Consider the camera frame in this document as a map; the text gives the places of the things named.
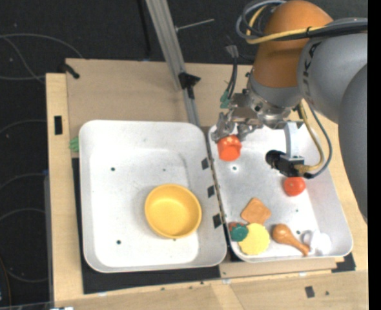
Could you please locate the white toy garlic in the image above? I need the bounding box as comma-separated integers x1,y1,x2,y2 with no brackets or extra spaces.
301,229,333,255

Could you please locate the pale wooden board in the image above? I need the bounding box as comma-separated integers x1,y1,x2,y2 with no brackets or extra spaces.
64,58,347,279

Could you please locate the red toy tomato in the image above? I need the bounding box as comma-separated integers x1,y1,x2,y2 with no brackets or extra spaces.
283,176,307,197

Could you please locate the orange toy toast slice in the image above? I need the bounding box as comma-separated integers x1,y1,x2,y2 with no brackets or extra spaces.
240,198,272,225

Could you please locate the brown toy chicken drumstick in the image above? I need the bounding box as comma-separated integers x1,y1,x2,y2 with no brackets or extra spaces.
272,223,311,257

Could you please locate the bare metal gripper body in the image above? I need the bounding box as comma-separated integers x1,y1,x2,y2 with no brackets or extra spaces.
224,92,291,130

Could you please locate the yellow scalloped toy disc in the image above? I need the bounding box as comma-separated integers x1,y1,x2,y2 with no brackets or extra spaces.
238,223,271,256

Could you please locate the black cylinder on white bracket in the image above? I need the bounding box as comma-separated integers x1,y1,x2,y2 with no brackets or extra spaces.
265,121,306,178

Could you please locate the white plastic tray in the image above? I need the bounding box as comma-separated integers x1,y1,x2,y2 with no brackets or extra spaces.
78,119,228,273
208,121,354,264

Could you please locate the yellow bowl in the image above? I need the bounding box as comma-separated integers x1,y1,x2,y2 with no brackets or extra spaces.
144,183,203,240

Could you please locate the orange toy can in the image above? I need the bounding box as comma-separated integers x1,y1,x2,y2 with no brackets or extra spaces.
216,134,243,161

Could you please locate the green and red toy strawberry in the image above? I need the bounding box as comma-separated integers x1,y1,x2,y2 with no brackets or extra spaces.
228,222,250,242

